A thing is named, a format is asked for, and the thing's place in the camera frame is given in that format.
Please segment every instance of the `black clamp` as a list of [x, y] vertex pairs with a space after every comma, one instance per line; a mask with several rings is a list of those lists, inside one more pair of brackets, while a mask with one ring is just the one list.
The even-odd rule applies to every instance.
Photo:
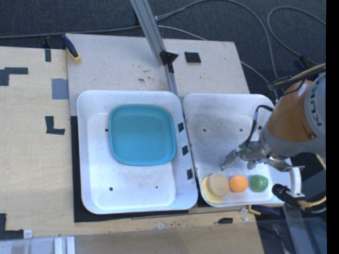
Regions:
[[162, 51], [160, 53], [160, 58], [163, 62], [164, 65], [167, 64], [168, 66], [168, 71], [171, 73], [174, 73], [174, 69], [173, 69], [173, 61], [178, 57], [179, 55], [175, 54], [175, 53], [170, 53], [170, 52], [166, 52], [166, 51]]

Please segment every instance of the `green fruit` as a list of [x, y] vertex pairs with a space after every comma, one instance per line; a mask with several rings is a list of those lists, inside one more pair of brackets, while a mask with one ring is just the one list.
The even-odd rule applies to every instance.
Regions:
[[262, 175], [253, 175], [249, 180], [249, 187], [253, 192], [264, 192], [269, 185], [269, 180]]

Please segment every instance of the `table surface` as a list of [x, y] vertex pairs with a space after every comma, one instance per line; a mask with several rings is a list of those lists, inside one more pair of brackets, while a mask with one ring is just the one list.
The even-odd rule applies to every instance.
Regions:
[[[148, 68], [141, 70], [145, 76], [137, 75], [135, 77], [136, 86], [131, 89], [147, 90], [147, 79], [152, 80], [156, 77], [156, 73], [151, 69], [152, 67], [159, 68], [159, 66], [147, 56], [147, 53], [151, 52], [150, 49], [145, 49], [146, 39], [136, 40], [140, 43], [139, 48], [144, 46], [143, 54], [149, 62], [143, 64]], [[196, 51], [202, 55], [202, 72], [197, 71], [196, 65], [187, 65], [186, 67], [189, 67], [190, 71], [184, 70], [183, 67], [177, 67], [180, 69], [176, 71], [179, 96], [190, 92], [199, 92], [202, 87], [207, 89], [210, 87], [213, 93], [248, 93], [246, 80], [233, 43], [164, 41], [168, 46], [168, 51], [181, 51], [179, 57], [182, 59], [178, 60], [178, 65], [184, 64], [182, 54], [185, 51]], [[191, 48], [180, 48], [183, 43], [188, 44]], [[214, 68], [204, 61], [214, 57], [212, 49], [220, 47], [224, 49], [224, 53], [221, 52], [218, 55], [222, 56], [223, 62], [232, 64], [231, 69], [233, 70], [228, 71], [227, 67], [222, 64], [218, 70], [215, 70], [215, 75], [207, 74], [206, 69], [209, 68], [211, 72]], [[2, 166], [0, 212], [7, 214], [7, 230], [32, 230], [34, 237], [53, 237], [156, 230], [159, 222], [163, 222], [165, 229], [209, 227], [216, 225], [223, 217], [233, 218], [235, 224], [243, 222], [244, 215], [240, 214], [239, 210], [228, 211], [224, 208], [195, 206], [189, 210], [188, 214], [181, 215], [74, 223], [70, 135], [72, 85], [74, 84], [72, 78], [74, 76], [69, 75], [70, 64], [73, 62], [69, 62], [65, 50], [54, 49], [51, 50], [50, 62], [46, 61], [44, 49], [0, 47], [0, 57], [2, 57], [0, 69], [24, 67], [28, 68], [29, 72], [27, 75], [10, 74], [9, 85], [0, 86], [0, 129], [2, 132], [0, 136]], [[83, 53], [81, 63], [86, 64], [85, 58], [86, 54]], [[229, 80], [230, 78], [227, 76], [230, 74], [232, 82], [221, 83], [219, 81], [220, 75], [222, 78], [226, 78], [225, 80]], [[69, 82], [69, 100], [52, 98], [52, 80], [59, 78]], [[197, 87], [195, 87], [195, 81], [189, 82], [187, 85], [189, 80], [201, 80], [201, 82], [197, 82]], [[45, 116], [53, 116], [54, 128], [65, 129], [65, 133], [47, 134]], [[247, 213], [246, 217], [249, 222], [255, 222], [253, 214]], [[251, 233], [258, 238], [257, 230], [251, 229]]]

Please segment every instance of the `orange fruit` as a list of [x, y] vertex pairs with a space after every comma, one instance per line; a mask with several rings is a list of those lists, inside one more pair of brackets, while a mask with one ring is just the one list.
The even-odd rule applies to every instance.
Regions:
[[233, 192], [240, 193], [248, 187], [248, 181], [243, 175], [234, 175], [229, 181], [229, 187]]

